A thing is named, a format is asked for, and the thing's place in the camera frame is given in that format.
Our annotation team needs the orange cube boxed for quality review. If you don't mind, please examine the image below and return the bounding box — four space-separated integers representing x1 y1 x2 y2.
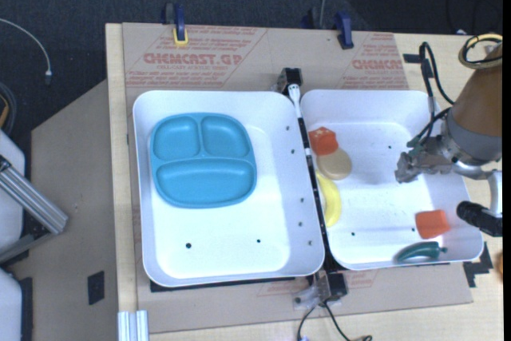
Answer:
414 208 451 241

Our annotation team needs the brown cardboard board red print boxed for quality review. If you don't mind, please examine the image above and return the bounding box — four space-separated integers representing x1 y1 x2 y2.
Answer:
121 22 477 335

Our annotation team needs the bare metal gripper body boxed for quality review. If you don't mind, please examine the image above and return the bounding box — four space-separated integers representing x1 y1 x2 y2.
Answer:
413 133 466 176

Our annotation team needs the green chili pepper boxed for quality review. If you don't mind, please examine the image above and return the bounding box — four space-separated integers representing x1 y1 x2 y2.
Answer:
394 240 449 265

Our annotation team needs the thin black and white rod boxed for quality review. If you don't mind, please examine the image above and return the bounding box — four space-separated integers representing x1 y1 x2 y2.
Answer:
287 83 333 273

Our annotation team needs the beige round biscuit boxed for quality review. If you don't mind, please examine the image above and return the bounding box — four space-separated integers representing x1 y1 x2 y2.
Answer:
315 149 354 182

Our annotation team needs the black cylinder on white bracket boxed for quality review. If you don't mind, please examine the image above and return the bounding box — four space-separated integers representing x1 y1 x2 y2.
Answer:
451 160 504 239

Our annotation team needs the white plastic tray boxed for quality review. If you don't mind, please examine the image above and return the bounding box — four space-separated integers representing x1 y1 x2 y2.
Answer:
299 88 485 272
132 89 327 289

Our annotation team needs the yellow banana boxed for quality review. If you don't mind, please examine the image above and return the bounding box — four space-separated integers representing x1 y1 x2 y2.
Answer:
315 169 343 229

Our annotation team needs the blue divided plate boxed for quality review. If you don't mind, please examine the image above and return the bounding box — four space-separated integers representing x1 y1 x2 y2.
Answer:
149 112 259 210

